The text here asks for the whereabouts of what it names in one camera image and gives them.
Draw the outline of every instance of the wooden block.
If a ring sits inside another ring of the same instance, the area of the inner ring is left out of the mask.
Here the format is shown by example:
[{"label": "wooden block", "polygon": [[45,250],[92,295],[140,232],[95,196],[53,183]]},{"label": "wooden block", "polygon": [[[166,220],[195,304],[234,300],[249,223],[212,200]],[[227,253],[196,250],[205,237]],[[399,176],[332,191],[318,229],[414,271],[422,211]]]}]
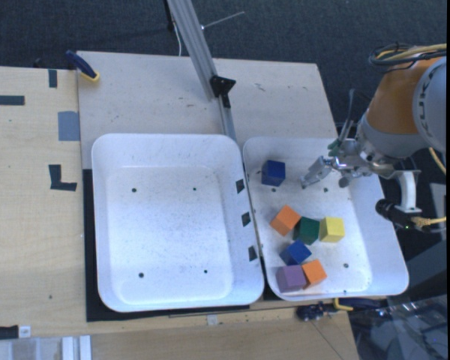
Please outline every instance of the wooden block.
[{"label": "wooden block", "polygon": [[285,163],[267,160],[262,165],[262,184],[279,187],[285,180]]},{"label": "wooden block", "polygon": [[301,217],[302,216],[294,209],[288,205],[284,205],[277,216],[270,222],[270,225],[282,236],[285,236],[288,232],[293,230]]},{"label": "wooden block", "polygon": [[321,242],[338,242],[344,236],[344,220],[341,217],[324,217],[320,221],[319,240]]},{"label": "wooden block", "polygon": [[303,290],[307,286],[307,279],[300,265],[280,267],[275,276],[282,293]]},{"label": "wooden block", "polygon": [[280,252],[280,257],[288,266],[295,266],[303,263],[311,254],[302,241],[296,240]]},{"label": "wooden block", "polygon": [[327,278],[327,274],[322,267],[322,263],[318,259],[302,264],[301,269],[307,279],[307,284],[305,287],[318,284],[320,281]]},{"label": "wooden block", "polygon": [[293,240],[300,240],[306,245],[312,245],[318,239],[320,222],[318,220],[302,217],[293,230]]}]

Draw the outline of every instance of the wire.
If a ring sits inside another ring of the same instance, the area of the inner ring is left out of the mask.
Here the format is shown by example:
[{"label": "wire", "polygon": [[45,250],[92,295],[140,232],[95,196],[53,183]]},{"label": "wire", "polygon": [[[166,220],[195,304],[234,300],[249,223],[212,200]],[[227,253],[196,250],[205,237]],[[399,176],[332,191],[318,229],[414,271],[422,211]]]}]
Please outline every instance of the wire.
[{"label": "wire", "polygon": [[239,16],[239,15],[243,15],[243,14],[245,14],[245,12],[244,12],[244,11],[242,11],[242,12],[238,12],[238,13],[234,13],[233,15],[230,15],[230,16],[227,16],[227,17],[224,17],[223,19],[219,19],[219,20],[217,20],[217,21],[214,21],[214,22],[210,22],[209,24],[206,24],[206,25],[202,25],[202,30],[203,30],[203,29],[205,29],[205,28],[208,28],[208,27],[214,26],[214,25],[216,25],[216,24],[218,24],[218,23],[222,23],[222,22],[223,22],[223,21],[225,21],[225,20],[229,20],[229,19],[232,19],[233,17],[237,17],[237,16]]},{"label": "wire", "polygon": [[374,49],[369,57],[368,62],[374,66],[390,67],[410,63],[406,67],[387,70],[396,71],[412,67],[420,60],[435,59],[446,56],[446,43],[435,44],[431,46],[410,46],[408,44],[393,43],[388,46],[383,46]]},{"label": "wire", "polygon": [[387,60],[397,60],[397,59],[403,59],[406,56],[415,55],[416,53],[427,53],[430,51],[442,51],[447,49],[447,44],[437,44],[437,45],[430,45],[430,46],[419,46],[418,48],[412,48],[408,51],[398,53],[397,55],[390,56],[387,58]]},{"label": "wire", "polygon": [[427,225],[432,224],[438,224],[438,223],[445,223],[447,221],[447,217],[438,217],[436,219],[427,219],[426,217],[411,217],[410,220],[417,226],[417,227],[426,227]]},{"label": "wire", "polygon": [[176,24],[173,16],[172,16],[172,23],[173,23],[173,30],[175,31],[175,35],[176,35],[177,41],[178,41],[178,56],[181,56],[182,55],[182,42],[180,41],[179,29],[177,27],[177,24]]},{"label": "wire", "polygon": [[447,175],[447,169],[443,165],[442,161],[440,161],[440,159],[438,158],[437,153],[435,152],[435,150],[432,147],[430,147],[428,149],[428,151],[430,152],[430,155],[432,155],[432,158],[435,160],[436,165],[440,168],[440,170],[446,176]]},{"label": "wire", "polygon": [[347,114],[346,114],[346,119],[344,123],[336,123],[335,127],[340,127],[341,126],[341,132],[339,137],[337,138],[337,141],[339,143],[342,143],[345,138],[348,137],[350,130],[353,127],[356,127],[356,124],[353,124],[353,120],[352,120],[352,108],[353,108],[353,99],[356,95],[361,96],[363,99],[365,99],[366,101],[371,101],[371,97],[367,96],[365,93],[361,92],[361,91],[357,91],[354,88],[351,88],[348,92],[348,96],[349,96],[349,102],[348,102],[348,110],[347,110]]}]

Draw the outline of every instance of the blue cube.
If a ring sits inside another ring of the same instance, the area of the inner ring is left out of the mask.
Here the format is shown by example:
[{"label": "blue cube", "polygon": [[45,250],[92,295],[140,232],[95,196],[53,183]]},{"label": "blue cube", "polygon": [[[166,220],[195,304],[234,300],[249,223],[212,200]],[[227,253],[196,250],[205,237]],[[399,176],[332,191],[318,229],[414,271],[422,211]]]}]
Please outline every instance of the blue cube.
[{"label": "blue cube", "polygon": [[283,180],[285,180],[285,163],[267,160],[262,165],[262,184],[278,187]]},{"label": "blue cube", "polygon": [[288,266],[296,266],[303,263],[312,253],[300,240],[295,240],[280,253],[280,257]]}]

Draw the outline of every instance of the gray tape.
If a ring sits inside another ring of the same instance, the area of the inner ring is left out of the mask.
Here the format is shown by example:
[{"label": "gray tape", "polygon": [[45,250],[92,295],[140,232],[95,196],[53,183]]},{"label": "gray tape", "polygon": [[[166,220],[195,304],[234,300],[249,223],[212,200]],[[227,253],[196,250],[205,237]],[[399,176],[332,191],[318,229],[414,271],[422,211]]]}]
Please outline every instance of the gray tape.
[{"label": "gray tape", "polygon": [[80,120],[78,112],[58,113],[58,140],[80,141]]}]

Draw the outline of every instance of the orange cube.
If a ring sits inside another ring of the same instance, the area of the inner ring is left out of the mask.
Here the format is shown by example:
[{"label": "orange cube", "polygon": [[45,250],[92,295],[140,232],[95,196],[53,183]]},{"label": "orange cube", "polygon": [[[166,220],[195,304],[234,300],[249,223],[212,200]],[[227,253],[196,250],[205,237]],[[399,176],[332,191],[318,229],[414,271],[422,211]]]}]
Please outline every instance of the orange cube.
[{"label": "orange cube", "polygon": [[300,214],[288,205],[284,205],[277,216],[270,222],[270,225],[282,236],[285,236],[293,230],[295,225],[300,221],[300,218],[302,218]]},{"label": "orange cube", "polygon": [[310,285],[318,284],[320,281],[327,278],[327,274],[322,267],[322,263],[318,259],[302,264],[301,269],[303,269],[305,278],[307,279],[307,285],[305,288]]}]

